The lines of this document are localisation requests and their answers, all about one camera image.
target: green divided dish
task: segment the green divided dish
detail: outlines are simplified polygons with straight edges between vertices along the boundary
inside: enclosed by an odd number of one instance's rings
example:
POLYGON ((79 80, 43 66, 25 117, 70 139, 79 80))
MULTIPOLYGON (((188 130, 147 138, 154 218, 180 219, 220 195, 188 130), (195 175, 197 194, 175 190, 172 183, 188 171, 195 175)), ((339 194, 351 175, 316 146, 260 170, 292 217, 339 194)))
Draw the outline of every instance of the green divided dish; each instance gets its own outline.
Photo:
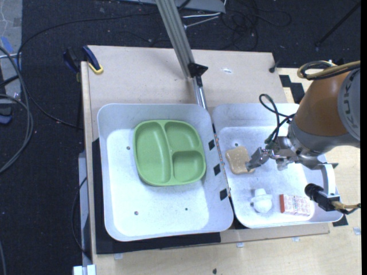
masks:
POLYGON ((176 120, 150 120, 134 130, 138 174, 153 186, 188 184, 205 173, 205 154, 196 129, 176 120))

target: table surface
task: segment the table surface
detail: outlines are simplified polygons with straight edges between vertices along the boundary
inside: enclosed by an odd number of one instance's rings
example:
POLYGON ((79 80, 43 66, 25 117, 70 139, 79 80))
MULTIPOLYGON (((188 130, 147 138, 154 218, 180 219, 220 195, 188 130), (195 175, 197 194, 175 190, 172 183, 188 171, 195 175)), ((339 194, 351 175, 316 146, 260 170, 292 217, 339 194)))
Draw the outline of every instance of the table surface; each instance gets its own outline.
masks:
MULTIPOLYGON (((191 80, 185 79, 173 49, 90 46, 104 68, 94 74, 82 62, 85 153, 87 156, 92 263, 97 274, 361 274, 361 212, 348 225, 330 223, 270 229, 227 230, 221 244, 146 250, 113 255, 96 254, 92 156, 98 138, 96 115, 109 103, 194 103, 191 80), (237 247, 235 242, 244 242, 237 247)), ((258 103, 269 94, 276 103, 293 103, 280 74, 292 82, 296 69, 270 73, 271 53, 193 50, 195 61, 209 67, 202 76, 208 111, 224 103, 258 103)), ((326 154, 337 162, 335 178, 344 203, 361 200, 360 150, 338 147, 326 154)))

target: black floor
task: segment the black floor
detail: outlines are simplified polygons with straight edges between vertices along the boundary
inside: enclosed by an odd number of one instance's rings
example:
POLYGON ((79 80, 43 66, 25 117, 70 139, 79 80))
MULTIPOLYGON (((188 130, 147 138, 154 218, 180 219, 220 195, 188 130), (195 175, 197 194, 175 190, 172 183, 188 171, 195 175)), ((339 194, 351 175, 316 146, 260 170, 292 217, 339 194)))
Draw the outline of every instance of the black floor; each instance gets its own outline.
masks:
MULTIPOLYGON (((360 7, 318 49, 315 43, 359 1, 228 0, 226 15, 188 28, 187 35, 193 49, 272 52, 281 66, 357 61, 360 7)), ((14 165, 0 175, 0 240, 8 274, 70 274, 73 266, 81 265, 71 210, 83 132, 73 127, 81 125, 80 84, 63 63, 63 52, 88 44, 171 45, 155 6, 105 0, 23 0, 22 38, 22 74, 44 111, 31 102, 33 137, 14 165)), ((0 126, 1 162, 16 152, 25 133, 25 111, 13 108, 13 121, 0 126)))

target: metal pole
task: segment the metal pole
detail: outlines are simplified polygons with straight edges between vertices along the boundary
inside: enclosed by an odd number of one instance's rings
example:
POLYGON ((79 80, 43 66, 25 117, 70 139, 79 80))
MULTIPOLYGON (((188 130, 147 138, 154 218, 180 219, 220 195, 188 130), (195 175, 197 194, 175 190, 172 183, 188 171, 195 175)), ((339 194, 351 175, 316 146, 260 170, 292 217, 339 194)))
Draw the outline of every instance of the metal pole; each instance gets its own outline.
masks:
MULTIPOLYGON (((170 41, 175 50, 181 69, 186 78, 192 78, 189 64, 195 63, 184 25, 178 14, 174 0, 155 0, 158 10, 165 24, 170 41)), ((204 90, 197 80, 192 80, 197 104, 207 109, 204 90)))

